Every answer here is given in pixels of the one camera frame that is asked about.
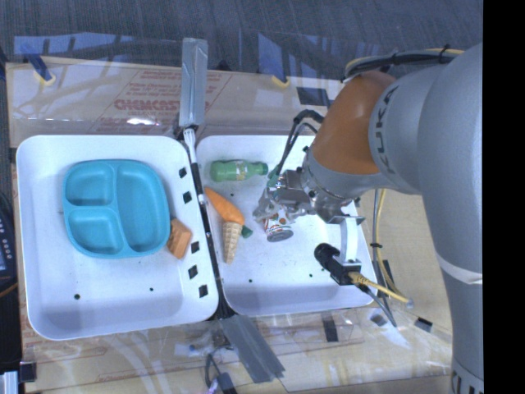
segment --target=blue divided plate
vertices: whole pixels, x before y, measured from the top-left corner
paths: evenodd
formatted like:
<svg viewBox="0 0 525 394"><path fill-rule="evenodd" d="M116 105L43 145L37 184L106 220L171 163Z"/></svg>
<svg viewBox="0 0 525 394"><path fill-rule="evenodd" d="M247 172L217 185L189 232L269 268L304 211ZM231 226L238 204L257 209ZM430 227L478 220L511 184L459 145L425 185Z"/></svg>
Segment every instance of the blue divided plate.
<svg viewBox="0 0 525 394"><path fill-rule="evenodd" d="M64 177L67 235L83 254L116 259L159 251L170 235L170 211L158 174L134 160L77 163Z"/></svg>

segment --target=ice cream cone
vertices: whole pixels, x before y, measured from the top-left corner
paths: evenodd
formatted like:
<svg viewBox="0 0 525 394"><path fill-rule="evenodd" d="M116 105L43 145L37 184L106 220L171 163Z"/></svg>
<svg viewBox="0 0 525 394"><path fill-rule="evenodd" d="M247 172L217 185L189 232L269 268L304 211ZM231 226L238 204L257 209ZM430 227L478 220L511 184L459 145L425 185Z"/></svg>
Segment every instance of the ice cream cone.
<svg viewBox="0 0 525 394"><path fill-rule="evenodd" d="M226 264L230 264L235 257L237 242L239 241L242 230L243 226L236 222L224 222L222 225L222 243Z"/></svg>

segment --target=white sink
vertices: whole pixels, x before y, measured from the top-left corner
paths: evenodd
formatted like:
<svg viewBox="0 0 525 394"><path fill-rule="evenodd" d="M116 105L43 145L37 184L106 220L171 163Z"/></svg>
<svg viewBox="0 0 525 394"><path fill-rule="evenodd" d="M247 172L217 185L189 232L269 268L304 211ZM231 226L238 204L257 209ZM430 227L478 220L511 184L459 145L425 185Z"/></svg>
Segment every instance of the white sink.
<svg viewBox="0 0 525 394"><path fill-rule="evenodd" d="M134 159L161 177L171 216L193 232L193 246L182 260L166 246L121 259L93 258L75 249L66 234L62 180L72 165L94 159ZM22 142L16 167L28 316L41 336L66 340L159 328L203 321L215 312L217 287L189 160L179 142L159 136L39 135Z"/></svg>
<svg viewBox="0 0 525 394"><path fill-rule="evenodd" d="M312 136L297 139L283 171L302 165L302 149L312 140ZM204 138L197 146L203 185L232 201L244 214L246 226L253 230L249 238L240 239L233 262L227 264L222 254L222 220L208 205L228 304L239 314L255 317L353 308L371 303L370 296L357 287L338 286L313 256L313 251L322 242L338 249L341 247L339 226L327 225L317 216L300 217L291 225L294 235L290 239L268 242L262 225L252 217L267 178L253 176L246 181L214 182L210 177L210 165L215 160L265 162L271 171L281 159L285 142L286 136L277 135L214 135ZM353 204L345 213L357 216ZM347 229L347 258L361 261L361 272L376 282L362 228L355 220L348 220Z"/></svg>

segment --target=orange sponge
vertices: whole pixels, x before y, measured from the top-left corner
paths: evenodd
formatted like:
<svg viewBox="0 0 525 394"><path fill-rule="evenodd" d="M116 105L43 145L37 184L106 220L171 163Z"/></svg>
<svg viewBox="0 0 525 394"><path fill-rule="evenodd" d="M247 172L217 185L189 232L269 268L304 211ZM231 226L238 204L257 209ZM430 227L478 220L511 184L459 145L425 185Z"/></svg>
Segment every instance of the orange sponge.
<svg viewBox="0 0 525 394"><path fill-rule="evenodd" d="M167 239L167 248L178 259L182 259L191 241L191 230L185 226L179 219L171 220L170 237Z"/></svg>

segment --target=gray carpet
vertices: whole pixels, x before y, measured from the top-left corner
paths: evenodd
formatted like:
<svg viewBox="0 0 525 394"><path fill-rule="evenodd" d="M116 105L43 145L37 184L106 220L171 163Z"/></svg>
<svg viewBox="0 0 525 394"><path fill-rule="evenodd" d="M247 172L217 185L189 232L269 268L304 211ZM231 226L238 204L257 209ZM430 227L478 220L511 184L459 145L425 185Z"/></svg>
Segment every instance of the gray carpet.
<svg viewBox="0 0 525 394"><path fill-rule="evenodd" d="M483 0L0 0L0 47L11 61L22 60L17 43L43 36L48 39L30 39L42 53L107 55L106 44L99 53L75 49L71 35L84 32L115 35L110 42L120 36L206 39L208 66L234 71L261 71L263 50L277 51L285 74L339 79L355 57L478 44ZM123 53L129 61L180 64L180 54L161 44L144 53L120 41L115 54ZM404 73L404 67L394 71ZM10 194L6 95L4 82L0 85L0 191Z"/></svg>

